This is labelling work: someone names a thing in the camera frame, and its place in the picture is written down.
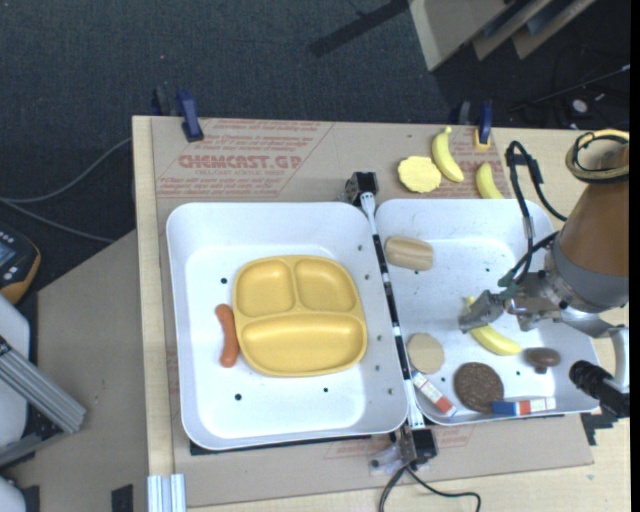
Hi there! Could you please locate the thin black and white rod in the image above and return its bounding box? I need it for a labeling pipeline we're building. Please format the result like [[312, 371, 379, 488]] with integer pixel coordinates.
[[359, 191, 426, 429]]

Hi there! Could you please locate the dark brown round biscuit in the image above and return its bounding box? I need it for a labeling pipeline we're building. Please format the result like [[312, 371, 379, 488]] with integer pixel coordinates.
[[453, 361, 505, 414]]

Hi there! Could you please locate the tan bread roll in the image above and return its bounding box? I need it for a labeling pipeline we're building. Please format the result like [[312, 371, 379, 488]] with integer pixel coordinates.
[[383, 235, 435, 273]]

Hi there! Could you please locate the yellow round biscuit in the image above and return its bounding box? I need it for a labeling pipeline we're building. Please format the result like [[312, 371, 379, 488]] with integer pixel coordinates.
[[397, 155, 443, 194]]

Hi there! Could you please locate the black block with thin wires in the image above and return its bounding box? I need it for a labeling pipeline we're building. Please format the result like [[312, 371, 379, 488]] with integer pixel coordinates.
[[399, 427, 440, 472], [344, 171, 379, 206]]

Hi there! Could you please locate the brown mushroom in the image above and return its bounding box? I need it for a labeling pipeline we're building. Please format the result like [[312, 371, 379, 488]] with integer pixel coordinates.
[[523, 346, 562, 375]]

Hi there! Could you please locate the orange sausage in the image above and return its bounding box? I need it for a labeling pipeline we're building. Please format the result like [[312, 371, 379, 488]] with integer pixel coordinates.
[[214, 303, 242, 369]]

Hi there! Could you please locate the yellow divided plate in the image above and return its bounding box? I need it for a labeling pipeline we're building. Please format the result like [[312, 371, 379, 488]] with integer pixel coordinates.
[[232, 254, 369, 379]]

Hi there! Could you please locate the brown cardboard board red print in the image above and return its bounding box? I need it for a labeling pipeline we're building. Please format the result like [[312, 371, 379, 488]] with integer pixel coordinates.
[[149, 117, 596, 509]]

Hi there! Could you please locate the tan round biscuit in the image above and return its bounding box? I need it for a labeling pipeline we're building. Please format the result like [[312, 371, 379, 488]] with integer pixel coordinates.
[[405, 332, 446, 375]]

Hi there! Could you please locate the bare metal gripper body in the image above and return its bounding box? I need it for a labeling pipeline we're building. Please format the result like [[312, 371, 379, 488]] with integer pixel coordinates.
[[502, 272, 572, 332]]

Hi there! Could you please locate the white plastic tray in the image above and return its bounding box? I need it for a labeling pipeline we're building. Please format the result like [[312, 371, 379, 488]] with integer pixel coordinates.
[[165, 201, 411, 451], [373, 198, 602, 427]]

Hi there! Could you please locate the red white blue carton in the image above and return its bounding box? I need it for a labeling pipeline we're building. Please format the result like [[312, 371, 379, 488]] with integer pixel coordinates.
[[491, 397, 557, 417], [409, 369, 459, 418]]

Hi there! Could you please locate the yellow banana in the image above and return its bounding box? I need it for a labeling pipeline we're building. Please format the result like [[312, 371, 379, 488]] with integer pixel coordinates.
[[430, 125, 466, 184], [474, 162, 506, 200], [464, 295, 524, 357]]

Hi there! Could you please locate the black cylinder on white bracket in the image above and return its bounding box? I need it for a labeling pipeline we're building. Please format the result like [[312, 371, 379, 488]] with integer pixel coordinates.
[[563, 308, 630, 419]]

